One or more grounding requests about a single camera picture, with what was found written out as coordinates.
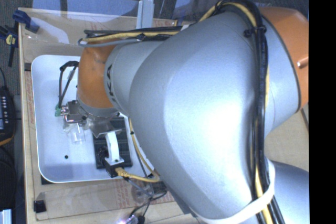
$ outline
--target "white velcro strap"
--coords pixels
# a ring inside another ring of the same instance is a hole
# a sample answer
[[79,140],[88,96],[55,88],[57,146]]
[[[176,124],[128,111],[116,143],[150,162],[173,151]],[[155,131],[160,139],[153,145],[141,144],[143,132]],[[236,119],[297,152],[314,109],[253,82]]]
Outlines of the white velcro strap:
[[238,223],[244,222],[250,217],[261,212],[271,202],[274,196],[275,168],[274,168],[273,163],[270,160],[267,160],[267,161],[268,161],[268,173],[269,173],[270,183],[269,183],[267,191],[265,191],[261,197],[252,201],[246,207],[244,207],[241,211],[239,211],[238,213],[228,218],[207,219],[207,218],[204,218],[198,215],[196,212],[195,214],[197,214],[197,216],[199,216],[199,218],[207,224],[238,224]]

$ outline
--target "black electronic device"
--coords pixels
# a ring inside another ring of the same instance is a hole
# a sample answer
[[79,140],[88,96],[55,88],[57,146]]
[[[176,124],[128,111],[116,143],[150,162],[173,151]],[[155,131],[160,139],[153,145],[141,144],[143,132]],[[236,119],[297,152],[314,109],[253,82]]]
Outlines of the black electronic device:
[[0,146],[8,143],[15,131],[15,108],[7,88],[0,88]]

